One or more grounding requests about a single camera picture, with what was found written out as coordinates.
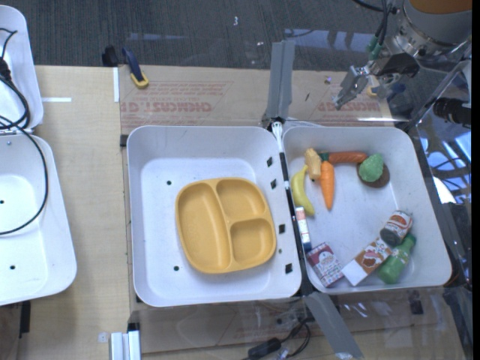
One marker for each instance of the yellow banana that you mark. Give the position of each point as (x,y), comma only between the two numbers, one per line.
(300,193)

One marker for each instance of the brown and white carton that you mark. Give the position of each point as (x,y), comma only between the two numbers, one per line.
(365,263)

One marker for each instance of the white tube with blue end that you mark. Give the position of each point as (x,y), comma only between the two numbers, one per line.
(303,227)

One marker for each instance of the black cylinder on white bracket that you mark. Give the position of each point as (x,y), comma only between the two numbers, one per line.
(452,111)

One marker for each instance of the orange carrot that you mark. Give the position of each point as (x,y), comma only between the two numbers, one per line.
(347,157)
(327,186)

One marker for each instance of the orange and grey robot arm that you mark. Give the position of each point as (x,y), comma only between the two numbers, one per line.
(438,2)

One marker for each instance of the yellow divided plate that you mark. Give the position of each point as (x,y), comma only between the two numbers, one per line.
(202,223)

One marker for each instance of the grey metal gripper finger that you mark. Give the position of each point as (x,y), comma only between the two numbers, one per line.
(343,90)
(359,84)

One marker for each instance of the red and white carton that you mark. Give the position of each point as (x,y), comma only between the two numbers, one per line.
(325,264)

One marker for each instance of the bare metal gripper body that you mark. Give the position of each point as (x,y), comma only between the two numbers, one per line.
(401,64)

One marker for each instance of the brown cardboard board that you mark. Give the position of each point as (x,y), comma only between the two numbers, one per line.
(187,99)

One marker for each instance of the pale yellow corn cob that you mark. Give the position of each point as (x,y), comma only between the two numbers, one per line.
(313,163)

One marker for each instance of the green bottle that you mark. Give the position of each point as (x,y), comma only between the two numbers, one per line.
(395,263)

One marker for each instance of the green broccoli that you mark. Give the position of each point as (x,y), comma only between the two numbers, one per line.
(371,167)

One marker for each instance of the white plastic tray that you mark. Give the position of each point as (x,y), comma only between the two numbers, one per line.
(360,216)
(157,238)

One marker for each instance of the red and white small can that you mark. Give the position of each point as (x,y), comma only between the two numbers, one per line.
(397,227)

